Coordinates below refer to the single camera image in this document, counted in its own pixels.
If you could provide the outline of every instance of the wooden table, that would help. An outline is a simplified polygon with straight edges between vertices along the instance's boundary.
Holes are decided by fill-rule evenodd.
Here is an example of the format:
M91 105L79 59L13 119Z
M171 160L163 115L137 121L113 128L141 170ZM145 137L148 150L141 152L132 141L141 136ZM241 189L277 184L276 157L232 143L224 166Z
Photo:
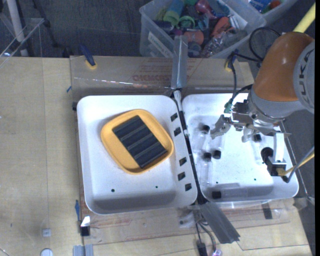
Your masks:
M44 248L71 256L73 246L83 244L75 211L80 183L70 86L65 58L13 57L0 69L0 248L9 256L37 256ZM225 256L311 256L293 200L282 203L289 221L239 228L239 243L217 248ZM202 237L209 245L209 237ZM196 256L196 239L188 234L104 243L93 251Z

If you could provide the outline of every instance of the dark floor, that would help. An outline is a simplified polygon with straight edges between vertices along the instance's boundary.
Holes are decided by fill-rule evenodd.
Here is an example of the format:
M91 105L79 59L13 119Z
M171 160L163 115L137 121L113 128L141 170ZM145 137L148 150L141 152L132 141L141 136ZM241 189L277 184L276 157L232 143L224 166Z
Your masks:
M97 56L139 56L141 15L139 8L149 0L40 0L51 23L51 30L59 47L52 47L52 41L44 26L41 26L42 57L62 57L68 47L79 55L78 45L85 44L93 55ZM292 31L315 0L298 0L293 7L270 25L279 33ZM40 18L33 0L20 1L25 18ZM315 38L315 22L306 34ZM3 36L4 26L0 21L0 51L8 45ZM240 52L250 55L248 45ZM256 64L250 67L255 76ZM284 123L290 136L290 143L297 161L315 144L315 118L307 111L299 111L287 118ZM314 159L300 168L300 191L297 195L297 207L313 254L316 254L315 242L315 206L309 200L301 204L300 198L315 198L315 162Z

